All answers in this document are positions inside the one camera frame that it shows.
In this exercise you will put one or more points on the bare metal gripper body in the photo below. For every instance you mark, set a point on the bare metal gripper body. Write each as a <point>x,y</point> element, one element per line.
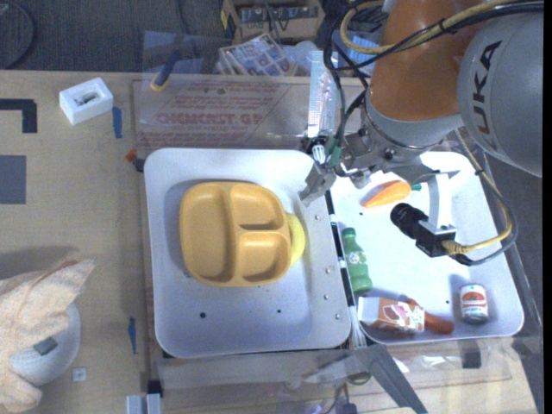
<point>379,158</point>

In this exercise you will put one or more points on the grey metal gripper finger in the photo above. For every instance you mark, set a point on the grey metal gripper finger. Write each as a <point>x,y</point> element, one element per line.
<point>317,183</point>
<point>361,180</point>

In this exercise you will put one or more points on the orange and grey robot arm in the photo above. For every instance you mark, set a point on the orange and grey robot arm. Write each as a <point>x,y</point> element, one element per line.
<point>414,58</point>

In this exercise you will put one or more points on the orange carrot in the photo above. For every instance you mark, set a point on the orange carrot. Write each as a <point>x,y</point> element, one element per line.
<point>388,193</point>

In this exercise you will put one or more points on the yellow banana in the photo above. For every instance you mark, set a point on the yellow banana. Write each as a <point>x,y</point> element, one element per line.
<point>298,240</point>

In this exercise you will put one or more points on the green plastic bottle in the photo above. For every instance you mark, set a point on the green plastic bottle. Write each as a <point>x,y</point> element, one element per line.
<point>357,261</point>

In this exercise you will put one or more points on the white plastic tray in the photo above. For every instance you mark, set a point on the white plastic tray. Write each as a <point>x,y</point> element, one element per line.
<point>241,317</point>
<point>401,265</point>

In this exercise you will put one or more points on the yellow divided plate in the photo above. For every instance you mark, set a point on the yellow divided plate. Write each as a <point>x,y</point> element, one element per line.
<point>233,235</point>

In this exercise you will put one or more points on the brown cardboard board, red print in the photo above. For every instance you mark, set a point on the brown cardboard board, red print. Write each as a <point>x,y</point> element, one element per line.
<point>207,119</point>

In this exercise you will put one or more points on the orange and white carton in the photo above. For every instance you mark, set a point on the orange and white carton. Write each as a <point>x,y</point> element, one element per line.
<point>388,315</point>

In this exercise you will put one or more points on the box with coloured picture print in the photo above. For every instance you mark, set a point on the box with coloured picture print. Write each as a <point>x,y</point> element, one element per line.
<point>254,56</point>

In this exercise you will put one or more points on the red-brown sausage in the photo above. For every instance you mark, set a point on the red-brown sausage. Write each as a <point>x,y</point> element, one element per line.
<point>440,325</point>

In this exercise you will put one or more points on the small red and white can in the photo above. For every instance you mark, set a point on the small red and white can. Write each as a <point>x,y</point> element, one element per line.
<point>474,303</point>

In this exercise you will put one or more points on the brown cardboard box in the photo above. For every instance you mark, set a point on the brown cardboard box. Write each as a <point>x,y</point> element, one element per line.
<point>276,20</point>

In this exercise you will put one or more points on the small white open box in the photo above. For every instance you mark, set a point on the small white open box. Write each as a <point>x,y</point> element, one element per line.
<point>86,101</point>

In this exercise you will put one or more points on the pale yellow cloth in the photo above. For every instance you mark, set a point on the pale yellow cloth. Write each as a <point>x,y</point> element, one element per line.
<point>30,300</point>

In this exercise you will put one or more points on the white round container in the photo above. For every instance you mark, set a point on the white round container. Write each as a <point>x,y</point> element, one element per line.
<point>52,356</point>

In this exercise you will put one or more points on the black cylinder on white bracket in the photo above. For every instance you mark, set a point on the black cylinder on white bracket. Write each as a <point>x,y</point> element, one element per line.
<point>420,227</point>

